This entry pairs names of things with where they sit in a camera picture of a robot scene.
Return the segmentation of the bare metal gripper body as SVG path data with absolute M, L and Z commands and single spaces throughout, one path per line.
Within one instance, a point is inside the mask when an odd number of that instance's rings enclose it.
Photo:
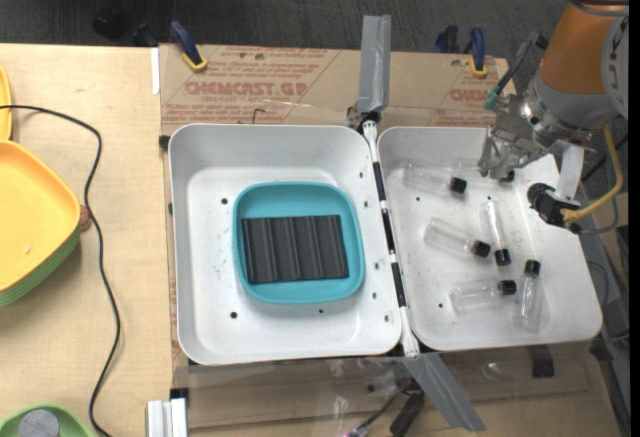
M 536 92 L 499 96 L 492 110 L 495 121 L 486 131 L 483 157 L 517 169 L 553 153 L 547 109 Z

